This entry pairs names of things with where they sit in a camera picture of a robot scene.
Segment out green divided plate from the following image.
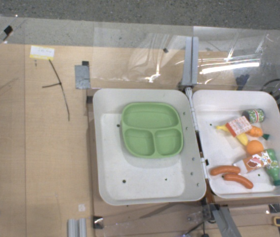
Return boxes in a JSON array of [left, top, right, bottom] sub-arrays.
[[121, 102, 184, 159]]

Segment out thin black and white rod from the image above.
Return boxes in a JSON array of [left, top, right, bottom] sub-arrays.
[[184, 86, 210, 180]]

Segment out white plastic tray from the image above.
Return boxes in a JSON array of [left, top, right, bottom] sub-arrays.
[[192, 89, 280, 199], [92, 88, 207, 206]]

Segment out red and white carton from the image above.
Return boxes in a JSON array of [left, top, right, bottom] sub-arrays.
[[225, 116, 253, 138]]

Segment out orange sausage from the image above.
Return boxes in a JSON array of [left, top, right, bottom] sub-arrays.
[[223, 173, 254, 190], [209, 165, 241, 177]]

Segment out yellow banana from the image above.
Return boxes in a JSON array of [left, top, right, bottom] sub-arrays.
[[215, 124, 249, 147]]

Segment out small green and red can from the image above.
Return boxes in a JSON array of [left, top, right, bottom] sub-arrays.
[[241, 108, 265, 123]]

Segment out orange carrot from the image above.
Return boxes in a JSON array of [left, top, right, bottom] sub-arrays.
[[245, 125, 271, 141]]

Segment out orange fruit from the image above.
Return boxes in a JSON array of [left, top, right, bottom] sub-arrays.
[[246, 140, 264, 156]]

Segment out orange and white carton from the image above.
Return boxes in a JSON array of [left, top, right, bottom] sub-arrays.
[[233, 151, 274, 174]]

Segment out green bottle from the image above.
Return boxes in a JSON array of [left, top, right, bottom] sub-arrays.
[[264, 148, 280, 187]]

